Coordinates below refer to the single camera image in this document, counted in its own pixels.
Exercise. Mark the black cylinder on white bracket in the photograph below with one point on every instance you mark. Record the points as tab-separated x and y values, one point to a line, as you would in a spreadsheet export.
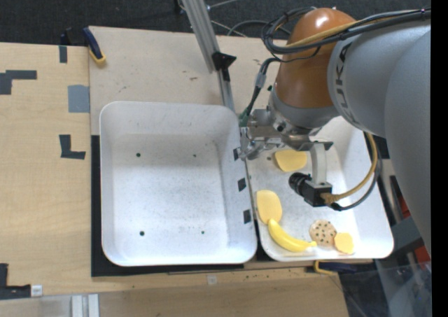
313	189

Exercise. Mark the brown chocolate chip biscuit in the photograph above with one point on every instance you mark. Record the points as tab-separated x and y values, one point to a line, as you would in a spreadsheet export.
322	233

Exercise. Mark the large pale yellow crisp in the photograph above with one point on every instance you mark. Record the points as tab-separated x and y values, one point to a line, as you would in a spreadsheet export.
269	205

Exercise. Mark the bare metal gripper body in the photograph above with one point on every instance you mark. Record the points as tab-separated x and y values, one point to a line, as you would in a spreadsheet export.
269	133

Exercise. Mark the pale wood board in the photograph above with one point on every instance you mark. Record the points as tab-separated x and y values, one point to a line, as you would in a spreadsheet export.
154	70

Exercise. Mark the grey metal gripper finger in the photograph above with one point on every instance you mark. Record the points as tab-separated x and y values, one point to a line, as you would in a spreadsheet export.
239	153
253	150

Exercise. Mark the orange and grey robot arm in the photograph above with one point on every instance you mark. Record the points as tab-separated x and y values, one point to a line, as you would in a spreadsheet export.
385	81

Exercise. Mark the yellow banana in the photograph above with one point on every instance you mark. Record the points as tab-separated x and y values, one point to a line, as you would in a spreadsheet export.
285	240

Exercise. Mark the small pale yellow crisp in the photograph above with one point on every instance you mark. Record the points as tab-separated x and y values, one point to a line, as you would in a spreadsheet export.
344	244

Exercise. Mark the white plastic tray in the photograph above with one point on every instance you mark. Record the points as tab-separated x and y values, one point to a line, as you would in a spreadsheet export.
168	186
301	210

